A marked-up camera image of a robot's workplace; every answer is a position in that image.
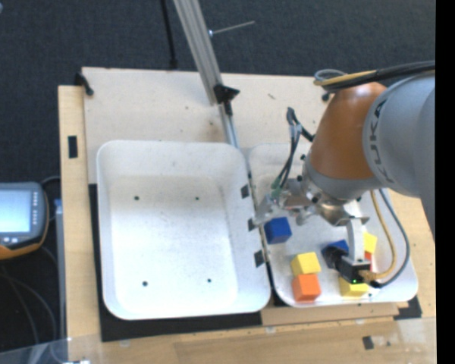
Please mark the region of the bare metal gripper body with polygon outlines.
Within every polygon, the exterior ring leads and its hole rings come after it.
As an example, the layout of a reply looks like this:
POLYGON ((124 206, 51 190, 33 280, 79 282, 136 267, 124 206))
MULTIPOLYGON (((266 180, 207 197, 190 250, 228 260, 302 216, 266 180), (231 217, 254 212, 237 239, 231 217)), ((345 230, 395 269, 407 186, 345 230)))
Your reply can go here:
POLYGON ((346 199, 330 196, 311 181, 289 180, 282 188, 279 197, 279 206, 295 217, 295 221, 301 209, 314 208, 315 215, 312 218, 320 217, 335 227, 344 226, 351 220, 361 219, 360 216, 350 214, 345 209, 348 203, 346 199))

